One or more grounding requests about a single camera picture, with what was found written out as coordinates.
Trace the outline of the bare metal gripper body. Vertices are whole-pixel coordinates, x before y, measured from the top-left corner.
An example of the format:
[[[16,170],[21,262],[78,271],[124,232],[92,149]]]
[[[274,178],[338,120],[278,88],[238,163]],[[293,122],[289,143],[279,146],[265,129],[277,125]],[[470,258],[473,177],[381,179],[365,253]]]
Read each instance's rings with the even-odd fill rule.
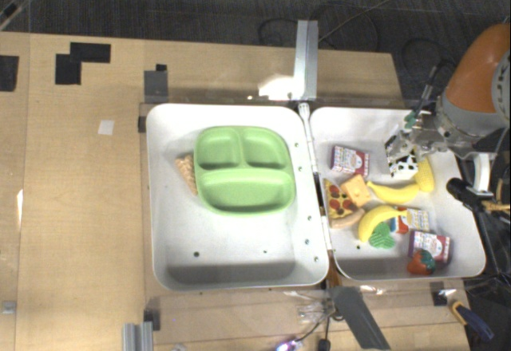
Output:
[[[474,152],[474,137],[463,132],[442,114],[411,112],[400,133],[407,139],[407,155],[415,146],[435,152],[451,151],[460,158]]]

